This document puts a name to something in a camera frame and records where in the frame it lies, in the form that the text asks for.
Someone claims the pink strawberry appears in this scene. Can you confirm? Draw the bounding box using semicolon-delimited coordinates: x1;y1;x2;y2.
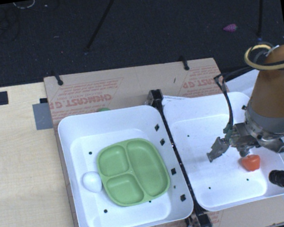
222;23;239;34

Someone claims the thin black rod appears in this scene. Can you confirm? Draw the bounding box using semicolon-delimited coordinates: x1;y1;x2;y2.
153;94;207;221

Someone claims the orange bell pepper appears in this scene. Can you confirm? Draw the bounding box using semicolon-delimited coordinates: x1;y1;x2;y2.
239;153;263;174

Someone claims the green divided plate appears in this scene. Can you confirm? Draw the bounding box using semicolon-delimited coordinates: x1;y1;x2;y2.
93;133;174;211

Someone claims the white egg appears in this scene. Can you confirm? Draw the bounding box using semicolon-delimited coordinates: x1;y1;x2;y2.
81;169;104;195

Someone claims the white paper sheet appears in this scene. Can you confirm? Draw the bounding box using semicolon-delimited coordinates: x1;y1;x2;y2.
160;91;192;105

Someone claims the brown cardboard board red print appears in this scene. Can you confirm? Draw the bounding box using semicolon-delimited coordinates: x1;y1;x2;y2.
42;42;284;227

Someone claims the white plastic tray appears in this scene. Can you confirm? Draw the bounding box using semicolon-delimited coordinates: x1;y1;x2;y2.
161;83;284;217
56;98;197;227

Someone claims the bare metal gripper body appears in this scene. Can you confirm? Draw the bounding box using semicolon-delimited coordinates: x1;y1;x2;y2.
226;114;284;160

